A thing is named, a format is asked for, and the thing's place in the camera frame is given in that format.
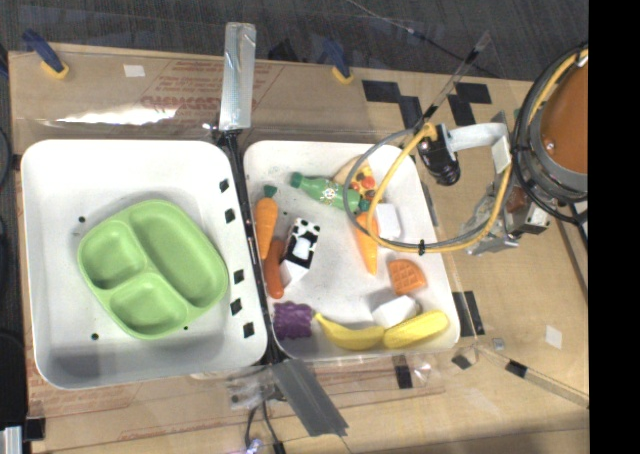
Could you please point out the black and white toy carton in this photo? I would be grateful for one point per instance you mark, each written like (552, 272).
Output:
(300, 249)

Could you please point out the white cube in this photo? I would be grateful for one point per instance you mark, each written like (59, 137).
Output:
(388, 221)
(394, 311)

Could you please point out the green toy bottle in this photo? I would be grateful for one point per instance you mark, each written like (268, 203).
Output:
(325, 190)

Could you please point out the green divided plate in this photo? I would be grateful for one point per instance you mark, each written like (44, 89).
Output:
(170, 247)

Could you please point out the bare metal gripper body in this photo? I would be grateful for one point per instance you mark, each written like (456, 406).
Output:
(525, 214)

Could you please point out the purple toy grapes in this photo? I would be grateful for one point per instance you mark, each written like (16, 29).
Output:
(292, 320)

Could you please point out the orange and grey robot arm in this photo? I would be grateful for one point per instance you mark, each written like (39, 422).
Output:
(565, 112)

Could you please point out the toy pizza slice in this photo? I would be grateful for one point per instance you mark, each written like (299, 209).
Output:
(364, 182)

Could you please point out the orange toy carrot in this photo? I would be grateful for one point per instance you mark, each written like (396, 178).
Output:
(369, 249)
(265, 222)

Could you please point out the black cylinder on white bracket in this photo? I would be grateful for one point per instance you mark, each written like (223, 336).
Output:
(440, 162)

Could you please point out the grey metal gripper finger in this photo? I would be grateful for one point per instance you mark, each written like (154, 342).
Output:
(480, 212)
(492, 245)

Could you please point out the yellow banana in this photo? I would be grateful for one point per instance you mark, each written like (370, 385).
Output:
(352, 337)

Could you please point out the orange toy waffle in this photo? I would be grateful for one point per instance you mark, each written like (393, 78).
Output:
(406, 277)

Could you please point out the white plastic tray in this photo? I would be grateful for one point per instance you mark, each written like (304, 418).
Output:
(340, 282)
(60, 182)

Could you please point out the red toy sausage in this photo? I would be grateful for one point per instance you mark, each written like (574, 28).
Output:
(273, 274)

